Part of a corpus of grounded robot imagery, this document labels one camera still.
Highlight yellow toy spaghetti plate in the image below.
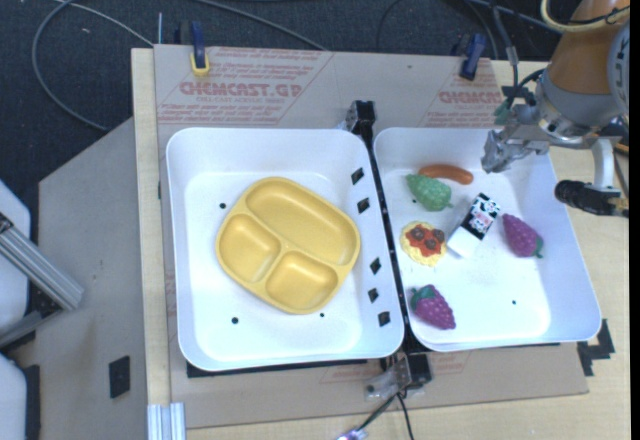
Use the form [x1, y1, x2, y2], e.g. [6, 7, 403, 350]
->
[399, 220, 449, 268]

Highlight green toy grapes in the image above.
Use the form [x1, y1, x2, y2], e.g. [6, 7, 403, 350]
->
[404, 172, 455, 213]

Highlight brown cardboard board red print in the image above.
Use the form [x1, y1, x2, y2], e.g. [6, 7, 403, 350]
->
[152, 43, 591, 430]

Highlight orange toy sausage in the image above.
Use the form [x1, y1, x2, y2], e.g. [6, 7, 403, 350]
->
[417, 163, 475, 187]

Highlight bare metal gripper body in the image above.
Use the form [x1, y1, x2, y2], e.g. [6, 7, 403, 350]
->
[501, 102, 602, 155]

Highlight white milk carton cow print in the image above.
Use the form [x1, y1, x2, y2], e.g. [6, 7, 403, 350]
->
[445, 192, 503, 260]

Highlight thin black rod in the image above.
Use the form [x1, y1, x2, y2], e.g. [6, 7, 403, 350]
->
[366, 121, 412, 355]

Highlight black block with thin wires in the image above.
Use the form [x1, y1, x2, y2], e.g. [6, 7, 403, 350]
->
[394, 352, 433, 388]
[346, 99, 377, 135]

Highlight white plastic tray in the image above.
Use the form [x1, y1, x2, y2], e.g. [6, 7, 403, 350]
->
[372, 126, 603, 354]
[164, 126, 406, 373]

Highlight purple toy grapes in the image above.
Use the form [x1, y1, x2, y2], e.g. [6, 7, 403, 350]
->
[501, 212, 546, 260]
[409, 283, 458, 332]

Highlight yellow divided plate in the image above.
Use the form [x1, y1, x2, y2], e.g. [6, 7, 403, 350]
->
[214, 176, 362, 316]

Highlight black cylinder on white bracket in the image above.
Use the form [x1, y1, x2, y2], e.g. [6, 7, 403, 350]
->
[553, 135, 626, 218]

